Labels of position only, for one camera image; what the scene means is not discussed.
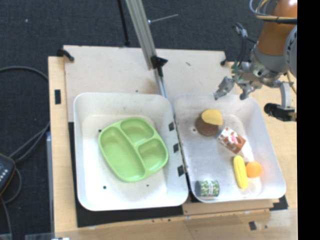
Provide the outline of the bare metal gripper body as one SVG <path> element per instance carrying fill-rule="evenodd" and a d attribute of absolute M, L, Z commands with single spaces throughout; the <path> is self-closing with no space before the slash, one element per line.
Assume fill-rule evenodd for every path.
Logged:
<path fill-rule="evenodd" d="M 278 88 L 281 85 L 278 73 L 267 69 L 239 68 L 234 72 L 233 77 L 238 85 L 246 85 L 254 88 L 261 88 L 262 85 L 270 88 Z"/>

